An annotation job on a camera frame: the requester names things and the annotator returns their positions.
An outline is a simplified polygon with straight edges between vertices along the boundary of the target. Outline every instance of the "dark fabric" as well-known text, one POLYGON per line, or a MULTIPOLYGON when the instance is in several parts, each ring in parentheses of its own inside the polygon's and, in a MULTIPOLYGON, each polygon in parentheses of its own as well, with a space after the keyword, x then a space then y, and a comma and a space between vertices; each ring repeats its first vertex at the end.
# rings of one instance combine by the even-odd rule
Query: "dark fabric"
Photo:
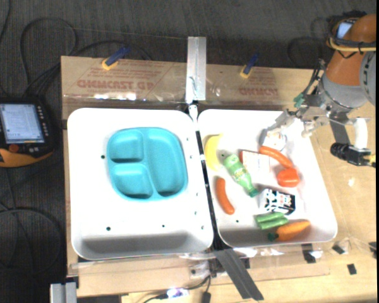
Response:
MULTIPOLYGON (((0 0, 0 33, 8 3, 0 0)), ((77 49, 118 41, 82 56, 107 57, 125 42, 135 46, 130 58, 185 62, 187 37, 205 36, 210 64, 245 64, 258 51, 259 66, 313 68, 332 55, 324 43, 326 18, 352 10, 376 13, 376 0, 11 0, 0 43, 0 96, 23 95, 70 52, 73 31, 65 21, 75 29, 77 49)), ((55 75, 30 89, 41 89, 51 113, 55 153, 28 167, 0 168, 0 202, 53 222, 27 212, 0 215, 0 303, 49 302, 49 285, 66 275, 60 88, 55 75)))

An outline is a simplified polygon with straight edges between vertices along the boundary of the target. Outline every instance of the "turquoise plate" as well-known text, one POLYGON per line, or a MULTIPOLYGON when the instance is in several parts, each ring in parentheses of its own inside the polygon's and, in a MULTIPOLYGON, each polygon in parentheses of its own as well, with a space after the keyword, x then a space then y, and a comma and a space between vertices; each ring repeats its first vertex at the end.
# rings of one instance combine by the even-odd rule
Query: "turquoise plate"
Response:
POLYGON ((183 149, 177 136, 162 128, 131 128, 116 132, 107 145, 112 186, 126 199, 171 198, 188 183, 183 149))

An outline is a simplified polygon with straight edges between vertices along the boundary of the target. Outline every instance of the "green bottle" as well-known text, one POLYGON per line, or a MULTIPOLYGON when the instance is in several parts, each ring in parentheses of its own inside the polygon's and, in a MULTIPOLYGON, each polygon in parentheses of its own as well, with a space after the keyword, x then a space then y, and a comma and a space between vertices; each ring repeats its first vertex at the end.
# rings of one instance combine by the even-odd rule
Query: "green bottle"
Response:
POLYGON ((250 197, 254 198, 258 191, 251 183, 250 173, 246 170, 246 167, 240 162, 239 157, 236 154, 232 154, 226 157, 223 161, 224 167, 227 168, 233 179, 247 191, 250 197))

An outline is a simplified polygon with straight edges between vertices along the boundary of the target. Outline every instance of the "sausage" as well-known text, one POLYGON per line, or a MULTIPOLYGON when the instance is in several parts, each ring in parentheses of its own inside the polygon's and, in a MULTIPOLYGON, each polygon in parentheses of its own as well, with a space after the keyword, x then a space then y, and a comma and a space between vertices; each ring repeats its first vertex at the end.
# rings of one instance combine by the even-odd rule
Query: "sausage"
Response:
POLYGON ((259 152, 263 155, 268 155, 269 157, 272 157, 273 159, 277 160, 286 169, 290 169, 293 167, 293 163, 279 150, 276 150, 268 146, 261 146, 259 152))
POLYGON ((234 213, 234 207, 227 198, 226 181, 221 177, 218 177, 216 180, 216 197, 223 211, 228 215, 232 215, 234 213))

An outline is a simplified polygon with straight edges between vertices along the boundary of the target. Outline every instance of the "yellow banana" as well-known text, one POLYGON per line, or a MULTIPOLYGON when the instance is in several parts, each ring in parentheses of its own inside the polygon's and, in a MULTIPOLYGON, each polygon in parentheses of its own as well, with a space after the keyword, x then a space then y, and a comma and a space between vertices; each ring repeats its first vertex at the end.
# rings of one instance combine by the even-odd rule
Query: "yellow banana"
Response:
POLYGON ((216 150, 222 136, 222 134, 217 134, 209 137, 205 145, 204 154, 207 166, 215 171, 218 171, 222 167, 222 164, 216 154, 216 150))

